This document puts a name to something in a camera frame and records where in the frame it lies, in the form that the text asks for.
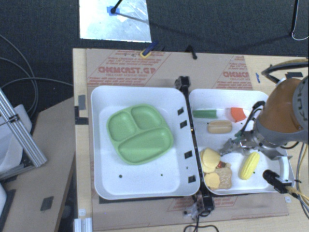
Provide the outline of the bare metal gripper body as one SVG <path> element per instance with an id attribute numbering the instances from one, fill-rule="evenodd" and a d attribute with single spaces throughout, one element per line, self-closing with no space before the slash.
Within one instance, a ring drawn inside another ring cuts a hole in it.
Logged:
<path id="1" fill-rule="evenodd" d="M 254 149 L 263 153 L 269 159 L 278 159 L 278 146 L 267 141 L 259 132 L 245 131 L 239 137 L 239 145 L 243 149 Z"/>

